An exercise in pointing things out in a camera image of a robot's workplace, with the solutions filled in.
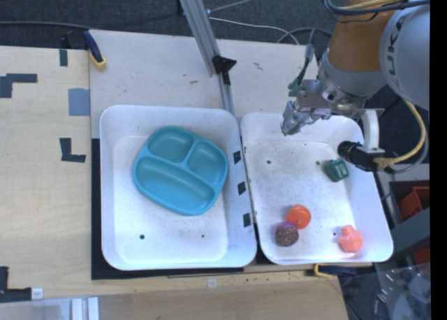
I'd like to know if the black cylinder on white bracket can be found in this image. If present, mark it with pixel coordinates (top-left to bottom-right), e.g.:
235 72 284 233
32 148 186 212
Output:
337 108 387 173

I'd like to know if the green toy pepper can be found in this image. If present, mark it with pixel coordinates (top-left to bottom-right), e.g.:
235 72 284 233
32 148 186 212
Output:
324 158 350 183

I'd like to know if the pink toy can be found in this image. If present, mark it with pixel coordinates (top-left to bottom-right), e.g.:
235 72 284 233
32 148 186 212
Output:
336 224 364 254

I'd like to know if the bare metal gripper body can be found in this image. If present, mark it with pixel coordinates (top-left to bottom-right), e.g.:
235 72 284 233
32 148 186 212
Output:
292 79 368 121

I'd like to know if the white plastic tray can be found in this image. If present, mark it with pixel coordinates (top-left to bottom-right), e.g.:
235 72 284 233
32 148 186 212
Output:
99 104 258 271
240 111 395 266

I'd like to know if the blue divided plate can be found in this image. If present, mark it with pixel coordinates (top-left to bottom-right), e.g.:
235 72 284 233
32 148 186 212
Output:
132 125 230 217

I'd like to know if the orange round toy fruit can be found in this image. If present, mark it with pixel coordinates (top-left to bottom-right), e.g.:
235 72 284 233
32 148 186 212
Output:
286 204 312 231

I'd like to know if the brown sprinkled doughnut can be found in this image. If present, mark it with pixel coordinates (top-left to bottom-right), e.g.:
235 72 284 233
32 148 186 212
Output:
274 221 300 247

